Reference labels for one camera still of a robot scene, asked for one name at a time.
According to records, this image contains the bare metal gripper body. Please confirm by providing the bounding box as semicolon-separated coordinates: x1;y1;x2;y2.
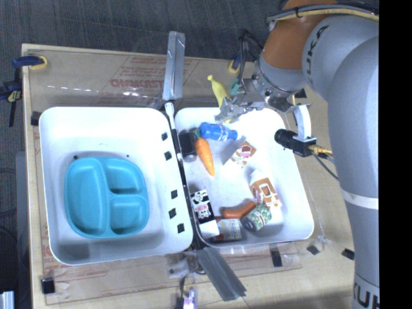
230;77;292;113

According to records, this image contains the yellow banana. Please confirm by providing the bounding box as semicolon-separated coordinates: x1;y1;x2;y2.
207;74;233;124

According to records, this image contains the blue bottle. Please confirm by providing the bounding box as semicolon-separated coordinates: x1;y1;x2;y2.
198;122;239;142

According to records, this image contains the brown and white packet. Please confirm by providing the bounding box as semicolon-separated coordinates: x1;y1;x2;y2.
223;140;258;169

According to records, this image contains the orange carrot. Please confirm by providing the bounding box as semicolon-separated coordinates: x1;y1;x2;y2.
194;136;216;178

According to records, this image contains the black can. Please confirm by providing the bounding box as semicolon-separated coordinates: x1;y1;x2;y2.
178;130;198;163

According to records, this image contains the white plastic tray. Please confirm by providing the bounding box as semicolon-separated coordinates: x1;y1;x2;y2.
38;106;194;267
173;106;315;248

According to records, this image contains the orange and white carton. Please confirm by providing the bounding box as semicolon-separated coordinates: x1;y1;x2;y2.
248;169;283;211

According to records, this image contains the black and white cow carton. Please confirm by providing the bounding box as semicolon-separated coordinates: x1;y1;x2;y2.
189;189;220;238

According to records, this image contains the brown sausage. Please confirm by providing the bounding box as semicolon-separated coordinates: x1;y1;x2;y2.
221;200;257;220

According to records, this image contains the green can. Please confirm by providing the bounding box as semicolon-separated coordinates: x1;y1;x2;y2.
241;203;272;232

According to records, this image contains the white and red bottle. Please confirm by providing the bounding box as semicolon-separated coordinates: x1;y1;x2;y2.
210;218;243;243

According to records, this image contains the brown cardboard board, red print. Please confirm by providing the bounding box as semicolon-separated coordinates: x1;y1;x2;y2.
27;54;323;305

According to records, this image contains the blue divided plate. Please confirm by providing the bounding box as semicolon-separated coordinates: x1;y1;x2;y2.
63;156;150;239

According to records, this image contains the black cylinder on white bracket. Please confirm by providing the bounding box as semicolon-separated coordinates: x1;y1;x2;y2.
274;103;318;158

